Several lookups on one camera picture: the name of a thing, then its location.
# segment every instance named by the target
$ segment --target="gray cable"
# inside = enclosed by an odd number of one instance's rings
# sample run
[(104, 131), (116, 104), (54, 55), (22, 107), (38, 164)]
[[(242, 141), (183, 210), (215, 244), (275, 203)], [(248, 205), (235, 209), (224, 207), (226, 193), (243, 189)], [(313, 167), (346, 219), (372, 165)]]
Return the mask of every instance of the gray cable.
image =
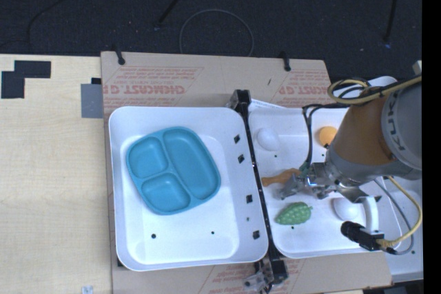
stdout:
[(251, 31), (251, 28), (249, 28), (249, 26), (239, 17), (239, 16), (237, 16), (237, 15), (235, 15), (235, 14), (233, 14), (232, 12), (229, 12), (229, 11), (226, 11), (226, 10), (220, 10), (220, 9), (208, 9), (208, 10), (202, 10), (202, 11), (199, 11), (199, 12), (197, 12), (196, 14), (193, 14), (192, 16), (190, 16), (185, 22), (184, 22), (184, 24), (182, 25), (182, 28), (181, 28), (181, 32), (179, 33), (179, 50), (180, 50), (180, 52), (181, 52), (181, 54), (184, 54), (184, 51), (183, 51), (183, 49), (182, 49), (182, 35), (183, 35), (183, 33), (184, 33), (184, 29), (185, 29), (185, 26), (187, 26), (187, 24), (194, 18), (194, 17), (196, 17), (196, 16), (198, 16), (198, 15), (200, 15), (200, 14), (203, 14), (203, 13), (205, 13), (205, 12), (223, 12), (224, 14), (228, 14), (228, 15), (231, 15), (231, 16), (233, 16), (233, 17), (236, 17), (246, 28), (247, 28), (247, 30), (248, 30), (248, 32), (249, 32), (249, 35), (250, 35), (250, 37), (251, 37), (251, 49), (250, 49), (250, 51), (249, 51), (249, 53), (248, 53), (248, 55), (247, 56), (251, 56), (252, 54), (253, 54), (253, 51), (254, 51), (254, 36), (253, 36), (253, 32)]
[[(384, 191), (384, 193), (387, 195), (387, 197), (391, 199), (392, 203), (395, 205), (398, 212), (400, 212), (400, 215), (402, 216), (403, 220), (406, 222), (407, 227), (409, 229), (411, 229), (411, 225), (410, 225), (409, 221), (407, 220), (406, 216), (404, 215), (404, 212), (402, 211), (399, 204), (396, 202), (395, 198), (393, 198), (391, 193), (388, 190), (386, 190), (385, 187), (383, 187), (377, 179), (374, 179), (374, 181)], [(409, 245), (409, 247), (403, 251), (396, 251), (395, 255), (404, 255), (404, 254), (410, 252), (410, 250), (412, 250), (412, 248), (413, 248), (413, 234), (411, 235), (411, 244)]]

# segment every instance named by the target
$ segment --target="green pickle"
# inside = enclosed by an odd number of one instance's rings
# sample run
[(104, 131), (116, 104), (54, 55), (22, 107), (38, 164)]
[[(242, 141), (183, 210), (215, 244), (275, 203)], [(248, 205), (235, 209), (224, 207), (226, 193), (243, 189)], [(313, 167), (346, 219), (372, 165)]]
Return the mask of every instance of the green pickle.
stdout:
[(302, 224), (311, 217), (312, 207), (304, 202), (294, 202), (286, 206), (276, 217), (278, 224)]

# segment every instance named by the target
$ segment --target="black fabric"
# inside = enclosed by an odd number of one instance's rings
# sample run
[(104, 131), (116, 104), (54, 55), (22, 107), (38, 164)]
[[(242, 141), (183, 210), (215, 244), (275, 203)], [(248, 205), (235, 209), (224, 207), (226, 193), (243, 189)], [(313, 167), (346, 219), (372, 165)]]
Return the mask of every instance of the black fabric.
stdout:
[(157, 28), (173, 0), (0, 0), (0, 53), (99, 56), (117, 43), (122, 52), (247, 56), (251, 48), (257, 58), (324, 60), (331, 79), (408, 78), (422, 59), (422, 0), (397, 0), (385, 43), (392, 1), (178, 0)]

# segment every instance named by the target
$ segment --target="light wood surface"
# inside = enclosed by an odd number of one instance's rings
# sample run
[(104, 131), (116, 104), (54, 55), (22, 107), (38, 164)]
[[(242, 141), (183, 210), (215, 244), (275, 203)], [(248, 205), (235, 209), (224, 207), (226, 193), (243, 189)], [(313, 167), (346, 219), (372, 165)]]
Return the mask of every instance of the light wood surface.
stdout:
[(103, 119), (81, 118), (100, 58), (2, 55), (0, 69), (15, 59), (52, 74), (0, 99), (0, 292), (111, 293)]

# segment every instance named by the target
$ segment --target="white round object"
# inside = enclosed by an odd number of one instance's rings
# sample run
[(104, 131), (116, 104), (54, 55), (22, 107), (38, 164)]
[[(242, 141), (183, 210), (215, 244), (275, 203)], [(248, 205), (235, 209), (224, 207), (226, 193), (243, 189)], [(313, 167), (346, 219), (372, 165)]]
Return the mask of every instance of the white round object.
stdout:
[(359, 204), (354, 204), (347, 198), (334, 198), (332, 203), (341, 220), (353, 220), (360, 213)]
[(257, 132), (257, 142), (268, 151), (278, 151), (280, 149), (278, 134), (269, 127), (263, 127)]

